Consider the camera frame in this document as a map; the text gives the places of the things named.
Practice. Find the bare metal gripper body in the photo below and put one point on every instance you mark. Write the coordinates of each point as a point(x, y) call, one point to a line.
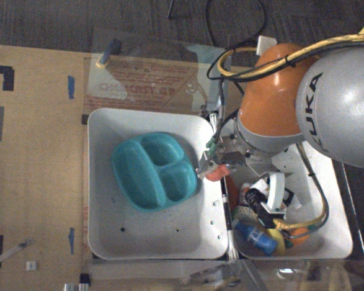
point(231, 156)

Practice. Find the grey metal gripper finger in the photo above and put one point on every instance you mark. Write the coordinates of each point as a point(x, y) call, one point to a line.
point(206, 162)
point(207, 172)

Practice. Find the orange toy sausage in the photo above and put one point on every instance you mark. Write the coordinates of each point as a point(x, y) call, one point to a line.
point(219, 173)

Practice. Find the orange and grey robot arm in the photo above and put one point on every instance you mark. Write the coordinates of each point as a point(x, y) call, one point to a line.
point(275, 95)

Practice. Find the long orange toy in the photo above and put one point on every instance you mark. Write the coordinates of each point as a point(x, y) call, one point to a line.
point(233, 192)

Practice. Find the white and orange can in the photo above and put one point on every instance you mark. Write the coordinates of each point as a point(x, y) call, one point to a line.
point(244, 192)

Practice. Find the teal divided plate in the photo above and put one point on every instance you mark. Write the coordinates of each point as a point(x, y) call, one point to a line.
point(152, 170)

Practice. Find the green and white packet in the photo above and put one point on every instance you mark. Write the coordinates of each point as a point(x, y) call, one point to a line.
point(244, 214)

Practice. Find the blue plastic bottle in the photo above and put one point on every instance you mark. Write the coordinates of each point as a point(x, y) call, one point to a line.
point(256, 238)

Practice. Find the white plastic tray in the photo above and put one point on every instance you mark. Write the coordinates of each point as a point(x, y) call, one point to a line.
point(330, 242)
point(151, 233)

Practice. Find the yellow banana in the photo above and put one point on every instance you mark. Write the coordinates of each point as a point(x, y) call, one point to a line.
point(279, 240)

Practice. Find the orange carrot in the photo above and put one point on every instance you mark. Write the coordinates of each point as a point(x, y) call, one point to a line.
point(300, 235)

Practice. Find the black cylinder on white bracket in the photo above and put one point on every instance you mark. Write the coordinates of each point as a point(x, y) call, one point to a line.
point(266, 211)

